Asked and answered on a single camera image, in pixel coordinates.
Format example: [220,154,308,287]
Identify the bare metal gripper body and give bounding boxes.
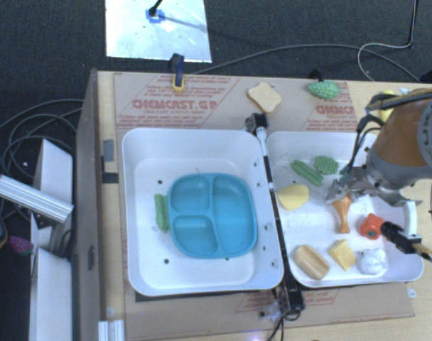
[339,167,422,208]

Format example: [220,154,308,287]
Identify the orange chicken drumstick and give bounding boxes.
[330,192,354,235]

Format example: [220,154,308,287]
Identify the green grapes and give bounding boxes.
[313,155,340,175]
[307,80,341,101]

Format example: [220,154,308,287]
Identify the green bean pod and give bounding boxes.
[153,193,172,234]
[290,158,325,188]

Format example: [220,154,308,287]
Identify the orange bell pepper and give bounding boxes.
[359,212,384,241]

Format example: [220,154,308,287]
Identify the yellow potato chip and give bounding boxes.
[276,183,311,212]

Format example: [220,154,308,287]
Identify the white plastic tray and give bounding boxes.
[265,130,425,288]
[121,126,285,297]

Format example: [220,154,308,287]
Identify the thin black and white rod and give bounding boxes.
[257,126,296,291]

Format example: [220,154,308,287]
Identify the yellow cheese wedge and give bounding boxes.
[326,239,357,272]

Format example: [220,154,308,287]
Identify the white garlic bulb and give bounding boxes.
[355,247,388,275]

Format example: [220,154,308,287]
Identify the tan hot dog bun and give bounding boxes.
[293,244,331,281]

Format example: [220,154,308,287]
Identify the beige bread slice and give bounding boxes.
[247,82,283,114]

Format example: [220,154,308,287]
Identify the blue divided plate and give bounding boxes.
[167,173,259,260]

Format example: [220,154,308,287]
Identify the brown cardboard board red print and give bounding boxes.
[112,71,416,334]

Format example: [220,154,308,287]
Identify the purple grapes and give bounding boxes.
[7,235,35,257]

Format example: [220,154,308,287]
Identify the black cylinder on white bracket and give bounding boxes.
[380,200,423,256]

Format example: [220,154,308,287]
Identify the black block with thin wires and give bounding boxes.
[245,112,269,133]
[282,285,306,314]

